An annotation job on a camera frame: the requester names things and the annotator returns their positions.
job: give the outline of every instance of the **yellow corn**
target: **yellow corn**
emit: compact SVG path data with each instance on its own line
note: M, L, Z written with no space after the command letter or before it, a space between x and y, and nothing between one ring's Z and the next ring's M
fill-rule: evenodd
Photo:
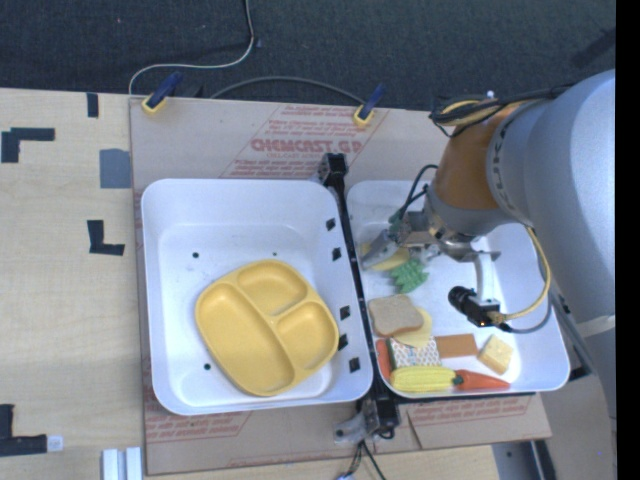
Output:
M442 391L453 386L456 372L444 366L415 365L397 368L391 372L391 385L398 391L423 393Z

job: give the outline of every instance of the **yellow clamp pad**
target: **yellow clamp pad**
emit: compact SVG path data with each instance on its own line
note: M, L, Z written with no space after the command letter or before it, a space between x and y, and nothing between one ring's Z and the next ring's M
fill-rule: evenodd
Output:
M167 98L164 98L160 103L158 103L155 107L151 108L148 103L149 103L149 99L151 98L151 96L153 96L152 94L150 94L149 96L147 96L144 100L142 100L142 110L144 110L147 114L149 115L153 115L158 113L158 111L164 107L167 104Z
M362 107L364 107L364 105L360 105L356 111L353 114L353 122L358 125L360 128L363 128L365 126L367 126L369 124L369 122L371 121L371 119L373 119L373 111L369 112L369 115L367 117L365 117L364 119L362 119L358 114L360 114L360 111L362 110Z

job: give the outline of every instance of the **table surface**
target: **table surface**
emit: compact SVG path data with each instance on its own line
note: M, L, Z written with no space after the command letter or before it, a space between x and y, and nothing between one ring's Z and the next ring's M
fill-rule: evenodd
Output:
M100 187L99 152L129 149L126 95L0 89L0 129L55 128L55 141L21 141L0 164L0 403L13 433L61 435L64 450L0 459L2 478L99 478L102 450L144 447L133 198ZM122 256L89 254L88 220ZM376 460L387 478L495 480L491 446ZM350 459L252 468L261 478L334 479ZM162 478L246 478L246 469ZM378 478L363 460L358 479Z

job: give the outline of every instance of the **toy carrot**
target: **toy carrot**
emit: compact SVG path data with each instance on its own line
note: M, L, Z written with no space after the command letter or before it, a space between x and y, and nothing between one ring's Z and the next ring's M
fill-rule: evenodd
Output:
M389 380L391 377L391 359L389 357L389 349L385 340L376 340L376 352L378 352L378 365L380 373Z
M505 389L511 386L506 380L485 375L484 373L472 372L471 370L456 370L453 385L461 391L470 389Z

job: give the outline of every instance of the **blue clamp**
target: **blue clamp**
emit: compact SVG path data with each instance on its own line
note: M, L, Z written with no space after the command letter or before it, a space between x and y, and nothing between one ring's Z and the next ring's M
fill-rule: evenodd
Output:
M356 123L356 125L364 127L369 124L371 119L373 119L373 107L378 104L385 92L385 86L378 84L378 87L376 87L369 99L360 105L353 114L353 122Z
M179 71L171 73L165 78L153 94L142 101L142 109L147 114L155 114L167 103L167 96L173 94L176 87L182 82L183 74Z

